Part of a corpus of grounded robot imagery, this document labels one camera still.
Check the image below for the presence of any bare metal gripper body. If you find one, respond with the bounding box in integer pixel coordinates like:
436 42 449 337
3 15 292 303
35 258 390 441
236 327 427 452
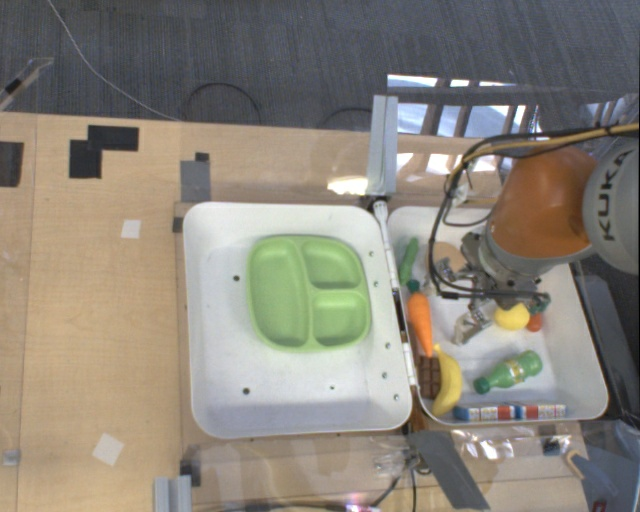
459 231 541 311

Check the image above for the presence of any white plastic tray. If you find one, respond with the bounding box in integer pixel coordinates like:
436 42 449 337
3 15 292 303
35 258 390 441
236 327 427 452
182 201 414 440
387 205 610 427

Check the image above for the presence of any yellow toy lemon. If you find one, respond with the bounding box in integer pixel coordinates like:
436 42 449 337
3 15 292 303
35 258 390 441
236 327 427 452
493 301 531 332

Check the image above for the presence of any orange toy carrot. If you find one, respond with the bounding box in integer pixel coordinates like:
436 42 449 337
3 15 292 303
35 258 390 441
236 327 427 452
405 279 435 359

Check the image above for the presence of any yellow banana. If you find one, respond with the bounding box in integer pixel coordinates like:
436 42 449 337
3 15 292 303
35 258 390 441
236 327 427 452
430 342 464 417

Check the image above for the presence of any green plastic bottle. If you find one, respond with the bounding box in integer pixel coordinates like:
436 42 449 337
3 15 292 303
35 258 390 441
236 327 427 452
472 349 545 395

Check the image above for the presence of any brown chocolate bar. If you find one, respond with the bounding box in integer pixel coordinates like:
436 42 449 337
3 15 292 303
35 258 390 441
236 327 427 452
417 355 443 401

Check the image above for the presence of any green toy cucumber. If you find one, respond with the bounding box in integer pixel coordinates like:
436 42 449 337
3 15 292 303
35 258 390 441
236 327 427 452
398 237 420 283

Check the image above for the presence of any long blue and red carton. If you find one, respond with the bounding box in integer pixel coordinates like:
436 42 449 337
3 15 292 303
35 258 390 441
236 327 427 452
452 402 568 423

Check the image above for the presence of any thin black and white rod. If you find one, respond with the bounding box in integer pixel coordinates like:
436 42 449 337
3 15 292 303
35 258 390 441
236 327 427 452
372 198 419 402

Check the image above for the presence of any green divided plate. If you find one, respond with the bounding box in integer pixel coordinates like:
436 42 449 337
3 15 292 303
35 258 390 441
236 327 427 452
245 234 372 355

